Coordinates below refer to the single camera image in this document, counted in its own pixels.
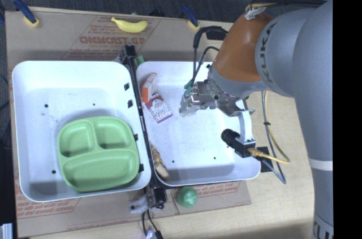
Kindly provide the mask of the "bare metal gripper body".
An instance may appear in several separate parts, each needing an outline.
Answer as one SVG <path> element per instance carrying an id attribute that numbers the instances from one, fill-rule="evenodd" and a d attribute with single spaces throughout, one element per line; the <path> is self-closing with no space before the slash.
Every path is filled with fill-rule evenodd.
<path id="1" fill-rule="evenodd" d="M 201 109 L 218 108 L 227 116 L 238 116 L 238 113 L 247 110 L 242 99 L 227 94 L 211 80 L 196 82 L 194 90 L 194 102 Z"/>

